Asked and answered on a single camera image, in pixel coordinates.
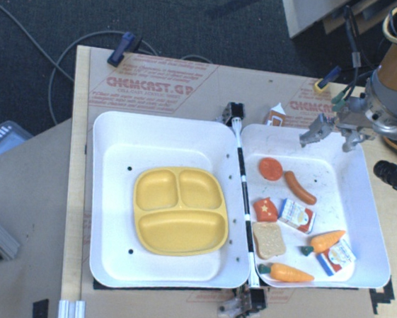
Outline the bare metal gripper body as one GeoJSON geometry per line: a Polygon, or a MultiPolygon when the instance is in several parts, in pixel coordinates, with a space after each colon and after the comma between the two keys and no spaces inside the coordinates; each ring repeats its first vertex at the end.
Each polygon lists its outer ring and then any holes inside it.
{"type": "Polygon", "coordinates": [[[335,126],[363,135],[383,135],[397,140],[397,115],[370,97],[350,97],[336,113],[335,126]]]}

